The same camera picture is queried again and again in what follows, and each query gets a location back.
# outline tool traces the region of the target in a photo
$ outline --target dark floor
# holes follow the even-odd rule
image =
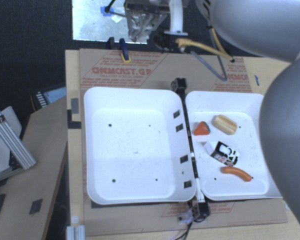
[[[169,20],[163,25],[168,27]],[[191,39],[211,45],[206,25],[192,0],[184,12],[184,31]],[[249,55],[221,43],[234,56]],[[33,112],[31,92],[65,81],[65,50],[104,47],[102,42],[72,39],[72,0],[0,0],[0,109],[12,106],[25,125]],[[152,40],[128,48],[159,51]],[[64,175],[47,239],[62,239],[65,230],[66,179]]]

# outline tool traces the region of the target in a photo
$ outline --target orange sausage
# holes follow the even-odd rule
[[[246,173],[244,170],[241,170],[241,169],[236,168],[236,167],[229,167],[229,166],[222,167],[221,171],[224,174],[234,174],[234,175],[237,175],[238,177],[240,177],[241,179],[243,179],[245,182],[249,182],[252,179],[252,177],[248,173]]]

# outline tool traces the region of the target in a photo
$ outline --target wooden table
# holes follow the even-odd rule
[[[71,109],[71,100],[80,98],[80,52],[66,51],[67,109]],[[244,63],[252,92],[265,94],[273,79],[289,64],[268,58],[245,57]],[[80,109],[72,114],[73,121],[80,121]],[[71,225],[84,224],[83,205],[83,169],[81,129],[68,130],[68,160],[70,187]],[[188,240],[300,240],[300,225],[290,210],[286,210],[288,223],[237,226],[225,228],[194,229]],[[117,234],[87,237],[87,240],[167,240],[177,235],[175,231]]]

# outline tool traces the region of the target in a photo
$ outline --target white tray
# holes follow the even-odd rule
[[[194,196],[189,142],[177,94],[94,87],[84,95],[84,113],[87,191],[94,202],[181,202]],[[184,156],[188,161],[181,163]]]
[[[212,200],[242,200],[281,197],[267,168],[259,140],[259,112],[263,96],[256,93],[193,91],[186,97],[191,132],[205,121],[209,135],[192,135],[200,188]],[[224,115],[238,125],[227,135],[215,128],[215,116]],[[223,174],[225,165],[211,157],[204,144],[221,141],[240,153],[235,167],[250,174],[249,182],[232,174]]]
[[[199,185],[216,201],[276,198],[280,193],[267,169],[259,141],[263,96],[194,91],[186,106],[191,131],[200,121],[211,133],[192,136]],[[84,95],[87,191],[102,205],[184,202],[196,182],[181,99],[169,90],[94,87]],[[226,135],[212,125],[222,114],[239,128]],[[253,179],[222,174],[204,143],[221,141],[240,152],[236,167]]]

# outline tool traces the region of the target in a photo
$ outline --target toy hot dog sausage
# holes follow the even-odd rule
[[[243,179],[245,182],[249,182],[252,179],[252,177],[248,173],[246,173],[244,170],[241,170],[241,169],[236,168],[236,167],[229,167],[229,166],[222,167],[221,171],[224,174],[234,174],[234,175],[237,175],[238,177],[240,177],[241,179]]]

